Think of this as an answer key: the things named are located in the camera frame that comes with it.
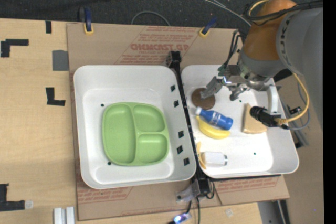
white tray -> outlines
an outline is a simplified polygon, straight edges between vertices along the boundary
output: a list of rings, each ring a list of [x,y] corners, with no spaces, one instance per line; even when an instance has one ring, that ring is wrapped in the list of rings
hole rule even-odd
[[[195,174],[194,152],[172,70],[162,66],[83,66],[75,72],[74,86],[80,170],[87,185],[96,189],[145,185],[187,180]],[[170,136],[164,161],[148,166],[109,162],[103,149],[102,116],[108,105],[118,102],[147,103],[163,112]]]
[[[223,87],[215,94],[216,103],[211,110],[218,111],[234,120],[230,129],[231,135],[223,140],[214,140],[199,130],[195,118],[196,107],[191,101],[191,95],[195,89],[205,87],[211,78],[218,74],[218,67],[188,66],[182,71],[183,87],[195,143],[201,142],[201,152],[222,152],[228,158],[226,166],[202,169],[204,173],[212,178],[233,178],[294,172],[299,165],[299,159],[290,131],[269,127],[267,132],[261,134],[242,132],[244,104],[248,102],[251,106],[267,108],[267,92],[250,90],[240,94],[238,100],[230,101],[231,92]],[[280,101],[278,112],[284,116]]]

wooden surface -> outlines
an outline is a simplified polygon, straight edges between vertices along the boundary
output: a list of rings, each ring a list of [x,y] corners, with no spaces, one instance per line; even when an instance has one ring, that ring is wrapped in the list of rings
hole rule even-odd
[[[33,209],[0,212],[0,223],[52,223],[52,210],[74,206],[75,161],[68,71],[53,71],[52,51],[67,50],[66,23],[0,19],[0,40],[29,39],[0,58],[0,184],[7,200],[32,200]],[[47,105],[46,87],[65,106]],[[197,223],[197,209],[192,210]],[[81,221],[91,223],[168,223],[175,212]],[[201,209],[201,223],[261,224],[257,204]]]

bottle cap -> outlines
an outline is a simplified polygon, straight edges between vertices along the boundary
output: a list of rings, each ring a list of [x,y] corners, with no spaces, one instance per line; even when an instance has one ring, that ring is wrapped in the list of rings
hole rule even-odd
[[[198,108],[196,109],[196,115],[200,115],[201,111],[202,111],[202,108],[198,107]]]

brown disc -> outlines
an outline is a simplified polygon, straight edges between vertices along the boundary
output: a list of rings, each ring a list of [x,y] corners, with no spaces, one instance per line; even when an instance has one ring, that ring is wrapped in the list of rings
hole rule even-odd
[[[210,96],[202,100],[200,92],[204,90],[205,88],[196,89],[191,95],[191,100],[196,107],[199,106],[200,108],[204,110],[209,110],[214,107],[216,99],[215,99],[215,96],[213,95],[213,96]]]

green plate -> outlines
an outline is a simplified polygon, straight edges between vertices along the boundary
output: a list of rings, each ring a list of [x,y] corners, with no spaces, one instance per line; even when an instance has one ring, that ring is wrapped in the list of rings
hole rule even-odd
[[[156,164],[169,151],[165,117],[149,104],[125,102],[106,107],[102,138],[105,154],[118,165]]]

